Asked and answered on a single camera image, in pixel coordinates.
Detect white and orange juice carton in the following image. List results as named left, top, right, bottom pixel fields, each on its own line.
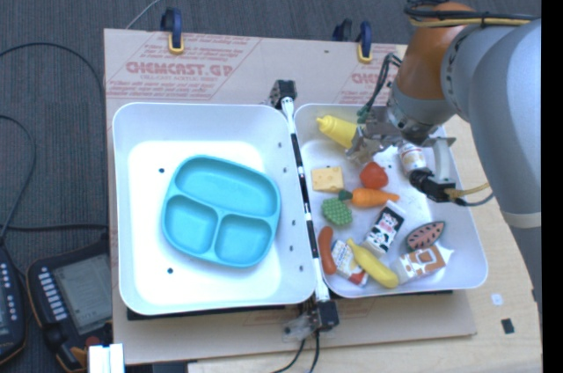
left=330, top=239, right=370, bottom=289

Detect black cylinder on white bracket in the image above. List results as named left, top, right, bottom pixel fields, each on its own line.
left=408, top=136, right=458, bottom=203

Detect yellow mustard bottle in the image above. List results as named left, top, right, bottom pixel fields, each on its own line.
left=315, top=114, right=360, bottom=150

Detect white plastic tray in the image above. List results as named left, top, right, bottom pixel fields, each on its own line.
left=112, top=101, right=319, bottom=317
left=292, top=102, right=489, bottom=299

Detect black block with thin wires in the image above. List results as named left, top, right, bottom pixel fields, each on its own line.
left=269, top=79, right=298, bottom=108
left=306, top=300, right=340, bottom=332

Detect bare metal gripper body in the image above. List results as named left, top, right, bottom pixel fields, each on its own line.
left=356, top=105, right=442, bottom=149

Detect red sausage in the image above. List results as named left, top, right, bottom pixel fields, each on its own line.
left=317, top=225, right=339, bottom=276

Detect blue divided plate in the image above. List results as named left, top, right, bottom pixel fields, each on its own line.
left=160, top=154, right=282, bottom=270

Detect red bell pepper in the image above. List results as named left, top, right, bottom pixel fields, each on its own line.
left=359, top=161, right=390, bottom=191

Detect cow print milk carton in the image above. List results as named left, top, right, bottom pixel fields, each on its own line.
left=361, top=205, right=407, bottom=257

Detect brown and white carton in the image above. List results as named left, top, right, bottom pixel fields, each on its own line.
left=390, top=244, right=456, bottom=286

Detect yellow cheese wedge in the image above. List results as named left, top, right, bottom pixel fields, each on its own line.
left=311, top=165, right=345, bottom=194

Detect thin black and white rod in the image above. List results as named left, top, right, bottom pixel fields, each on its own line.
left=281, top=97, right=331, bottom=304

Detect green grapes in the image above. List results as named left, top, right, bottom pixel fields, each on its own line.
left=320, top=196, right=355, bottom=228

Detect orange carrot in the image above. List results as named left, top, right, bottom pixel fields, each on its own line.
left=337, top=187, right=401, bottom=209

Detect yellow banana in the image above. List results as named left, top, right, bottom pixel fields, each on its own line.
left=345, top=238, right=400, bottom=290

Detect small white and orange bottle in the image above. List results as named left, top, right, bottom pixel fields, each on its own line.
left=397, top=142, right=428, bottom=177

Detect brown cardboard board red print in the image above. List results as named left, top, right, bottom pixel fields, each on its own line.
left=103, top=27, right=479, bottom=366

